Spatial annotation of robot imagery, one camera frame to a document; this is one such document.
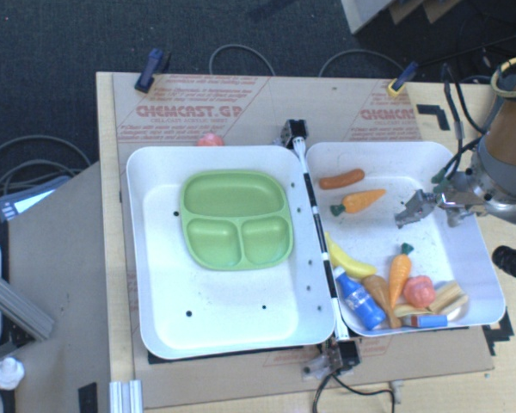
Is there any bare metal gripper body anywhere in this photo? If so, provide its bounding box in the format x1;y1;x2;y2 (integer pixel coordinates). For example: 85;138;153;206
434;170;516;225

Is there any white plastic tray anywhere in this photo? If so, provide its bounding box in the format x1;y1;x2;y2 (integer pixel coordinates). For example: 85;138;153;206
125;145;338;361
304;140;507;338

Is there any orange toy carrot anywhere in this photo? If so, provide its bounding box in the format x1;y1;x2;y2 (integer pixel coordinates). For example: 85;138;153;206
329;188;388;218
387;242;415;310

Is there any orange toy sausage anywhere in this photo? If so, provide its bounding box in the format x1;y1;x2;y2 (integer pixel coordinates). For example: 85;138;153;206
318;168;366;191

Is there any pale yellow toy bread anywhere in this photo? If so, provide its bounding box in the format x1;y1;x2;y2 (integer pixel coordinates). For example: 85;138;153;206
427;280;470;318

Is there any pink toy food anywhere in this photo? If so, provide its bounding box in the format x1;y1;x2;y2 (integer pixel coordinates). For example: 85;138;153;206
402;274;437;310
196;132;225;148

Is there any yellow banana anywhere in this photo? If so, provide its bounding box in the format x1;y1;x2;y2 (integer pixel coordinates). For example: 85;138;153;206
324;231;378;280

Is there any tan toy drumstick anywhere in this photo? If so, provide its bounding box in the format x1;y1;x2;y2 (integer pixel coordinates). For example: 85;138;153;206
361;274;403;330

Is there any yellow toy slice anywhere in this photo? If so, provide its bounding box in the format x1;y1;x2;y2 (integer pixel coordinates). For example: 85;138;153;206
392;302;433;318

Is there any thin black and white rod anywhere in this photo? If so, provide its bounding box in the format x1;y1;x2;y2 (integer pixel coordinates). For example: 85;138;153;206
292;137;350;341

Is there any blue plastic bottle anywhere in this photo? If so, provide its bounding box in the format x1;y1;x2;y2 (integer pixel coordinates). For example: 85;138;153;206
332;265;388;332

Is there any blue and orange carton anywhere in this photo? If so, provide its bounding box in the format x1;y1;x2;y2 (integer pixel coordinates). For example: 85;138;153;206
401;312;450;330

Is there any green divided plate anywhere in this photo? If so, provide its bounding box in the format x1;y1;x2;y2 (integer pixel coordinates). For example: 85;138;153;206
179;169;295;272

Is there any brown cardboard board, red print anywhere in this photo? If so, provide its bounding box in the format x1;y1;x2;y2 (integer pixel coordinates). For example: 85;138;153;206
111;73;496;410

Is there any black cylinder on white bracket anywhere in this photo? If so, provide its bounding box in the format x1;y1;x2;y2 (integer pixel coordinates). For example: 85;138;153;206
491;244;516;286

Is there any black block with thin wires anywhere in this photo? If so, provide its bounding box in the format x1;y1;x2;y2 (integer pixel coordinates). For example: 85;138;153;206
279;118;309;150
301;339;363;381

